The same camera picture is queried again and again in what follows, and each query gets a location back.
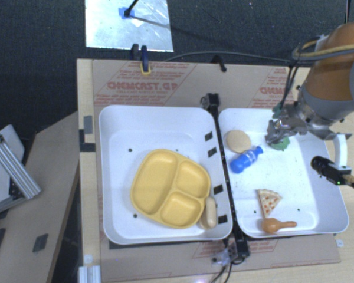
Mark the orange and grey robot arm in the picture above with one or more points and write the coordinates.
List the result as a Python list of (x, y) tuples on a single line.
[(327, 78)]

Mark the round beige biscuit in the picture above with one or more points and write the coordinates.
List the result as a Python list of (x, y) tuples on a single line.
[(238, 141)]

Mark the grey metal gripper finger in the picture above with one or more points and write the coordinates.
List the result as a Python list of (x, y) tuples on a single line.
[(281, 138), (270, 137)]

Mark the white plastic tray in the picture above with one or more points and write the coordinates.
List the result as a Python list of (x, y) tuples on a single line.
[(286, 172), (141, 128)]

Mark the thin black rod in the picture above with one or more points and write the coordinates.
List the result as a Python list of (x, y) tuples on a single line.
[(224, 161)]

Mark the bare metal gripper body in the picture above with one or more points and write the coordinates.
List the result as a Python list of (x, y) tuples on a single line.
[(295, 121)]

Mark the pizza slice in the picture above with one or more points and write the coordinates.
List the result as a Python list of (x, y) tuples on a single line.
[(268, 201)]

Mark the yellow divided plate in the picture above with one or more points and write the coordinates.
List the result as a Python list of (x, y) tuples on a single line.
[(165, 184)]

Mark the green broccoli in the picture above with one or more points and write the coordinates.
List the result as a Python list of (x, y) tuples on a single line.
[(283, 146)]

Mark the brown cardboard board, red print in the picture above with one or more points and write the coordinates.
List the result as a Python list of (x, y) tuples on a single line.
[(165, 87)]

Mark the blue bottle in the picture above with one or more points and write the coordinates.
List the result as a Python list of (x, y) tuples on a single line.
[(243, 160)]

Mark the brown chicken drumstick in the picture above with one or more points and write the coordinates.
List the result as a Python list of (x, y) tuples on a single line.
[(272, 225)]

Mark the beige bread roll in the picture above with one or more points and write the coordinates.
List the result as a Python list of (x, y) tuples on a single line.
[(210, 212)]

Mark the black cylinder on white bracket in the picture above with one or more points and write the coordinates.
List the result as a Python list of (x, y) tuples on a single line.
[(327, 167)]

